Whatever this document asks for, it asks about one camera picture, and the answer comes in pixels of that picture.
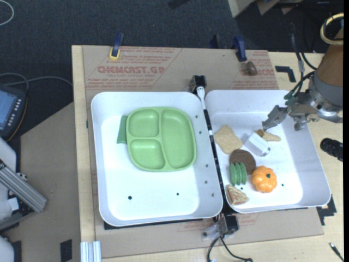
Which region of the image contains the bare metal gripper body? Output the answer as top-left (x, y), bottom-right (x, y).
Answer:
top-left (286, 92), bottom-right (344, 124)

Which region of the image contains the tan toy cracker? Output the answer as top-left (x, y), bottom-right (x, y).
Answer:
top-left (255, 128), bottom-right (282, 142)

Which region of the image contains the white plastic tray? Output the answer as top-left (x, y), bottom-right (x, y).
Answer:
top-left (204, 89), bottom-right (332, 214)
top-left (90, 91), bottom-right (224, 227)

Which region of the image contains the brown round biscuit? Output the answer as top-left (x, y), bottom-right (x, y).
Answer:
top-left (229, 149), bottom-right (257, 175)

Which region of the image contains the tan bread slice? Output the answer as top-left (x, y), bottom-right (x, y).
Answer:
top-left (213, 124), bottom-right (244, 155)

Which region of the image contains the brown toy mushroom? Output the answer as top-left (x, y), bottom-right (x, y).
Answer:
top-left (240, 61), bottom-right (258, 77)

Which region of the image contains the orange toy pumpkin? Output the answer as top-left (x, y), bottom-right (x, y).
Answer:
top-left (251, 165), bottom-right (278, 194)

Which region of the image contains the thin black and white rod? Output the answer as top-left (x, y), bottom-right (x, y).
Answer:
top-left (196, 87), bottom-right (227, 216)

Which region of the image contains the green ribbed toy vegetable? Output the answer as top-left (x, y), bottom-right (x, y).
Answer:
top-left (228, 162), bottom-right (248, 186)

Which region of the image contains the toy pizza slice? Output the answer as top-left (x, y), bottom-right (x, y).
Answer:
top-left (225, 184), bottom-right (250, 206)

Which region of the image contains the green divided plate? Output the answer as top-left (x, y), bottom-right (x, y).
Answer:
top-left (116, 106), bottom-right (197, 172)

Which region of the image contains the brown cardboard board red print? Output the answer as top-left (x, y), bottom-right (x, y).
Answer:
top-left (81, 45), bottom-right (326, 259)

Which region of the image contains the black cylinder on white bracket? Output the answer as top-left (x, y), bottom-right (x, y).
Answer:
top-left (320, 137), bottom-right (344, 163)

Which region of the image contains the black block with thin wires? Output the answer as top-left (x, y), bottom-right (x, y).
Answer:
top-left (201, 214), bottom-right (240, 241)
top-left (187, 75), bottom-right (207, 93)

